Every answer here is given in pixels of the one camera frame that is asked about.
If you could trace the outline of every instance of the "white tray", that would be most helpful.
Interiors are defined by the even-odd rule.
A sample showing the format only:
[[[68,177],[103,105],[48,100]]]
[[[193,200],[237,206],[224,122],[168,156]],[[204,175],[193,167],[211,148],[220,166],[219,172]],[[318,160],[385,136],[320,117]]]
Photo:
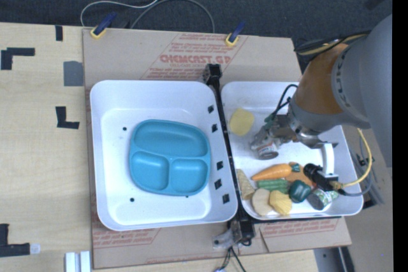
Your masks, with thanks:
[[[238,208],[214,93],[200,82],[102,81],[91,90],[98,216],[116,231],[230,220]],[[201,129],[211,147],[207,186],[198,194],[169,196],[139,189],[130,177],[133,129],[148,119]]]
[[[323,166],[323,151],[311,150],[301,143],[291,142],[283,144],[276,158],[265,161],[257,159],[256,154],[249,147],[250,142],[254,139],[254,135],[260,130],[261,126],[265,124],[264,119],[274,111],[284,89],[288,85],[289,83],[285,82],[231,82],[222,88],[221,97],[227,121],[237,108],[248,110],[255,116],[254,125],[245,136],[241,137],[232,132],[228,132],[235,169],[242,169],[249,178],[275,163],[295,161],[304,166],[312,162]],[[294,91],[295,88],[289,89],[286,97],[292,96]],[[287,112],[286,110],[287,107],[281,109],[279,114],[285,114],[285,112]],[[351,182],[355,180],[357,178],[356,172],[342,128],[340,126],[334,127],[330,131],[322,133],[320,138],[323,141],[338,143],[333,151],[335,158],[334,173],[338,174],[339,180],[341,182]],[[361,190],[359,185],[355,185],[348,187],[347,191],[355,193]],[[271,211],[269,215],[262,217],[253,210],[250,201],[243,200],[242,202],[246,212],[256,219],[287,220],[292,218],[354,215],[363,207],[363,196],[339,196],[332,204],[329,204],[324,211],[313,209],[307,201],[296,203],[293,204],[290,216],[280,216],[278,213]]]

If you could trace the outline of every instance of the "green can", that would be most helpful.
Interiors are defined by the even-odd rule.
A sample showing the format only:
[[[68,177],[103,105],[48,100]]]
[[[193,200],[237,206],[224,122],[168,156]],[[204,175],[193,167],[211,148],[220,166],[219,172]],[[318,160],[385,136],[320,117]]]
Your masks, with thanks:
[[[321,211],[336,198],[338,198],[338,196],[339,193],[335,190],[325,192],[318,188],[313,190],[313,192],[307,196],[307,201],[310,203],[313,209]]]

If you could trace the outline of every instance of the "dark green pepper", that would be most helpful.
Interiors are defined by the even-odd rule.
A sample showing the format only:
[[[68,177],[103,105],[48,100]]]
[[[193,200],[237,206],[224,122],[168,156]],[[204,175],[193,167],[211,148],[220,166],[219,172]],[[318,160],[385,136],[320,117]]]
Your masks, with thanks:
[[[312,192],[312,188],[301,180],[295,180],[289,188],[289,197],[294,203],[303,202]]]

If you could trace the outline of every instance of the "table surface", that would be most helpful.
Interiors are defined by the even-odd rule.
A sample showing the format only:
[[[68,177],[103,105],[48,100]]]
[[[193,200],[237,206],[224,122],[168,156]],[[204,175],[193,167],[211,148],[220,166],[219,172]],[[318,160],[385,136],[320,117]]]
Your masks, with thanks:
[[[0,49],[35,48],[0,71],[0,223],[9,243],[39,243],[41,253],[0,259],[2,271],[64,271],[66,252],[92,252],[89,170],[83,87],[65,87],[63,63],[83,62],[82,28],[0,23]],[[78,129],[57,128],[56,106]],[[316,272],[313,250],[240,258],[249,271]],[[105,271],[213,271],[222,259]],[[231,260],[228,271],[240,271]]]

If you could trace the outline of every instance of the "yellow cable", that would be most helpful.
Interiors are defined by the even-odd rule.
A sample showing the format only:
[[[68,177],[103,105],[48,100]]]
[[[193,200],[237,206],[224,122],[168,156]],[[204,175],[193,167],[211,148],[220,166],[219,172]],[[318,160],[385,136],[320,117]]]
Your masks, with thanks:
[[[360,135],[361,140],[364,143],[364,146],[366,148],[366,151],[368,153],[368,164],[367,164],[367,169],[365,170],[364,174],[359,177],[359,179],[353,181],[353,182],[349,182],[349,183],[339,183],[339,182],[333,182],[332,185],[335,189],[339,190],[339,189],[344,189],[345,187],[348,186],[353,186],[356,185],[357,183],[361,183],[364,179],[366,179],[366,177],[368,176],[368,174],[370,173],[371,167],[372,167],[372,155],[371,155],[371,149],[364,137],[363,132],[361,131],[360,128],[357,128],[358,134]]]

